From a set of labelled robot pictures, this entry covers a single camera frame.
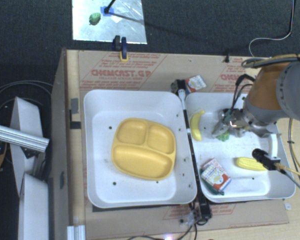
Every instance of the banana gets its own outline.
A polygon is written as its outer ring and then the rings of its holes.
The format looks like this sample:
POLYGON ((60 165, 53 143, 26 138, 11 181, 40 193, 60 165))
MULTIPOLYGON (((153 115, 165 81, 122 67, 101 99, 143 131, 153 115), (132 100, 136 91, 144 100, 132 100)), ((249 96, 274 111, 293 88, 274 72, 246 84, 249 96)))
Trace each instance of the banana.
POLYGON ((203 115, 204 113, 205 113, 205 111, 201 110, 200 112, 193 114, 193 116, 190 119, 191 134, 192 134, 192 137, 196 141, 202 140, 201 133, 199 130, 199 121, 200 121, 201 115, 203 115))

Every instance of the dark floor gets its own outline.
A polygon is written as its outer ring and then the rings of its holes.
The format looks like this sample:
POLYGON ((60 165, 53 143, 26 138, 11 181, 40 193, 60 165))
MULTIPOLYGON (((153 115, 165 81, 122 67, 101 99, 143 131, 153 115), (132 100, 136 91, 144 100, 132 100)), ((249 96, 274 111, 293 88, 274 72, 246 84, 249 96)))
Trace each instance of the dark floor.
MULTIPOLYGON (((289 31, 292 0, 142 0, 147 45, 135 52, 249 56, 249 42, 283 37, 289 31)), ((72 40, 72 0, 0 0, 0 86, 21 80, 54 81, 62 47, 110 50, 110 43, 72 40)), ((256 41, 255 56, 300 53, 300 0, 296 0, 292 34, 283 41, 256 41)), ((43 104, 49 134, 49 98, 35 87, 19 86, 0 95, 43 104)), ((8 125, 11 103, 0 112, 8 125)), ((0 240, 18 235, 19 199, 8 154, 0 172, 0 240)))

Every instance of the white cable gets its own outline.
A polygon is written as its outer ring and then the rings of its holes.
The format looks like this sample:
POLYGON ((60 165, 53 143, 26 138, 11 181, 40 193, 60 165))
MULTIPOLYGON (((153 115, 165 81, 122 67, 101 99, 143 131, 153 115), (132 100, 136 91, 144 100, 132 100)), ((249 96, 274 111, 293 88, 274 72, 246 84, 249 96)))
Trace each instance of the white cable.
POLYGON ((271 40, 271 41, 282 41, 284 39, 286 39, 287 37, 289 37, 292 33, 292 25, 293 25, 293 21, 294 21, 294 16, 295 16, 295 0, 292 0, 292 9, 291 9, 291 20, 290 20, 290 30, 288 32, 288 34, 282 38, 269 38, 269 37, 258 37, 253 39, 250 43, 249 43, 249 52, 251 54, 252 57, 254 57, 254 54, 251 51, 251 44, 256 41, 256 40, 271 40))

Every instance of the cardboard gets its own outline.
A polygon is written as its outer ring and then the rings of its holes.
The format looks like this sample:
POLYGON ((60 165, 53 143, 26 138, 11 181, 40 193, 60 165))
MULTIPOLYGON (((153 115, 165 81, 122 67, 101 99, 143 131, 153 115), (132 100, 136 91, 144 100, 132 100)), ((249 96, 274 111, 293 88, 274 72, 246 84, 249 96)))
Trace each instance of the cardboard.
MULTIPOLYGON (((63 189, 59 189, 58 186, 53 188, 55 239, 65 239, 67 223, 68 225, 85 225, 87 240, 180 233, 188 229, 179 222, 180 217, 189 212, 188 205, 112 210, 93 207, 89 202, 86 185, 85 129, 80 123, 83 121, 83 97, 89 90, 169 91, 170 84, 175 79, 200 75, 207 85, 200 91, 233 92, 234 83, 239 75, 246 72, 256 75, 258 72, 240 67, 244 57, 231 57, 230 62, 225 63, 225 58, 222 56, 130 52, 129 58, 128 62, 123 63, 120 62, 117 52, 78 50, 63 50, 62 52, 57 71, 58 80, 56 87, 53 88, 54 100, 52 100, 52 104, 55 103, 52 107, 55 110, 52 120, 57 122, 54 125, 56 140, 52 139, 54 140, 52 143, 57 151, 53 151, 57 153, 54 157, 57 156, 57 158, 54 158, 56 164, 52 164, 51 176, 56 185, 58 185, 61 172, 64 172, 65 177, 63 189), (72 99, 78 99, 80 104, 79 110, 74 114, 71 112, 72 99)), ((293 197, 292 201, 300 204, 297 198, 293 197)), ((213 204, 211 209, 212 219, 205 226, 198 227, 199 231, 289 223, 284 202, 281 199, 213 204)), ((293 224, 294 227, 300 230, 299 216, 294 215, 293 218, 297 221, 293 224)), ((285 236, 282 227, 269 229, 285 236)), ((231 238, 229 236, 228 239, 246 237, 245 231, 235 232, 236 234, 231 238)), ((219 230, 211 231, 209 236, 205 234, 208 238, 219 235, 228 236, 229 234, 219 230)), ((263 237, 263 239, 271 239, 273 234, 269 237, 263 237)))

